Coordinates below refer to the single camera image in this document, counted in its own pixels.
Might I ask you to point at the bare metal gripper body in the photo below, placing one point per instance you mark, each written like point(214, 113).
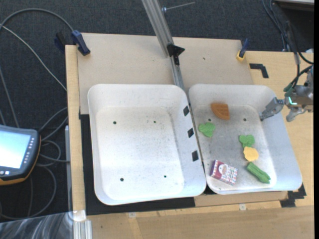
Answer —
point(305, 96)

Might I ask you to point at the small printed carton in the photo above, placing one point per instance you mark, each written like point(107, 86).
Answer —
point(223, 172)

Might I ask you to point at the yellow toy food piece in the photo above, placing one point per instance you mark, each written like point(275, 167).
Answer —
point(250, 154)

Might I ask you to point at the green toy leaf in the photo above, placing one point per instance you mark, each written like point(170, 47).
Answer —
point(207, 129)

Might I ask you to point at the green toy bean pod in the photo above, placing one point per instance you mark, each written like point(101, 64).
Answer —
point(258, 172)

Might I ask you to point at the orange toy biscuit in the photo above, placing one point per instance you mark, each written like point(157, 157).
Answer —
point(221, 111)

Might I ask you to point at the pale cardboard board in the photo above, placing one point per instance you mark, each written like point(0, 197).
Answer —
point(124, 63)

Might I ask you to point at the green toy broccoli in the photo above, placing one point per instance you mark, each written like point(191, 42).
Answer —
point(246, 140)

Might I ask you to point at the white plastic tray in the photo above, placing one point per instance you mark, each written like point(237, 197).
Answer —
point(139, 153)
point(224, 148)

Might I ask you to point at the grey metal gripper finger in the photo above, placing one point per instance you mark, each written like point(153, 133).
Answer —
point(271, 108)
point(294, 113)

